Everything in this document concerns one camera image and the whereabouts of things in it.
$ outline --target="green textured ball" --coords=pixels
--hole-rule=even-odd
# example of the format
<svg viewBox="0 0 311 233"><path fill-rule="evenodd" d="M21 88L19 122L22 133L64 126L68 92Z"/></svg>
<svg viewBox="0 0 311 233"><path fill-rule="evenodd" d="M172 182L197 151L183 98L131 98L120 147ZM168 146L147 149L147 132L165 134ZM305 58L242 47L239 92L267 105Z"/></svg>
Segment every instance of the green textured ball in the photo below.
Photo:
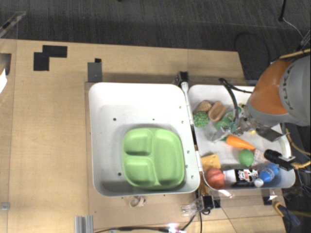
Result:
<svg viewBox="0 0 311 233"><path fill-rule="evenodd" d="M193 116L193 121L194 121L195 127L202 128L209 123L209 118L206 112L201 111L201 112L196 113Z"/></svg>
<svg viewBox="0 0 311 233"><path fill-rule="evenodd" d="M250 167L252 163L254 162L254 154L250 150L242 150L239 153L239 161L241 164Z"/></svg>

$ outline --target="carrot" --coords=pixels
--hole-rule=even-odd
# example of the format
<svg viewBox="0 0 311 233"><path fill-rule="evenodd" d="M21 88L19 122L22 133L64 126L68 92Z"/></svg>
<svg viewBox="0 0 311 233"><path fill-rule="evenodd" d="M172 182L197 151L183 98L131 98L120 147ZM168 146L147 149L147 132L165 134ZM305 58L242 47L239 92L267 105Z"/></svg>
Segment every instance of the carrot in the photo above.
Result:
<svg viewBox="0 0 311 233"><path fill-rule="evenodd" d="M225 142L230 145L230 146L233 146L233 147L236 147L236 148L241 148L241 149L248 149L248 150L254 150L255 147L245 141L243 141L242 139L236 137L236 136L233 136L233 135L229 135L227 136Z"/></svg>

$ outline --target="blue bottle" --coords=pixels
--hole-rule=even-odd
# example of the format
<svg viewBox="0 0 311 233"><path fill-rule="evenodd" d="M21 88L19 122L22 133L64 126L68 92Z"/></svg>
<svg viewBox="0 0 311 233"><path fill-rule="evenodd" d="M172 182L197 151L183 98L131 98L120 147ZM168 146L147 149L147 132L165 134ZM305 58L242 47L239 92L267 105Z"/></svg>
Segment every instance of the blue bottle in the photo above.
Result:
<svg viewBox="0 0 311 233"><path fill-rule="evenodd" d="M262 187L265 183L270 182L273 178L278 175L279 167L274 163L269 163L258 175L255 180L256 187Z"/></svg>

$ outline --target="green plate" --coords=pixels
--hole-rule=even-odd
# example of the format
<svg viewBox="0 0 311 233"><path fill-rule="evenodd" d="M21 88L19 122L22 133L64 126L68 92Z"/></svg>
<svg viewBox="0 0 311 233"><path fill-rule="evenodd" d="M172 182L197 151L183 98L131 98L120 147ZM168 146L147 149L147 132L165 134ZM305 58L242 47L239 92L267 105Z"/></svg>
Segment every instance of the green plate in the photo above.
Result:
<svg viewBox="0 0 311 233"><path fill-rule="evenodd" d="M159 128L127 132L123 139L122 165L127 181L145 189L171 189L181 184L185 176L179 137Z"/></svg>

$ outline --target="gray carpet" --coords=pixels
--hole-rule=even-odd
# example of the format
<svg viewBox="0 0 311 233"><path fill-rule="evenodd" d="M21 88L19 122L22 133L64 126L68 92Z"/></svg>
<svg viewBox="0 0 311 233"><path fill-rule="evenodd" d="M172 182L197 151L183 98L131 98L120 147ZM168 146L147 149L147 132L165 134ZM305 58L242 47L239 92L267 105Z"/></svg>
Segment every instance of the gray carpet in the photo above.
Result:
<svg viewBox="0 0 311 233"><path fill-rule="evenodd" d="M281 5L282 0L0 0L0 23L26 11L20 39L237 50L245 77L256 80L301 40L278 21ZM303 35L310 14L311 0L287 0L285 18ZM310 149L310 128L305 135ZM287 204L310 210L309 200ZM302 221L292 232L310 231L310 220Z"/></svg>

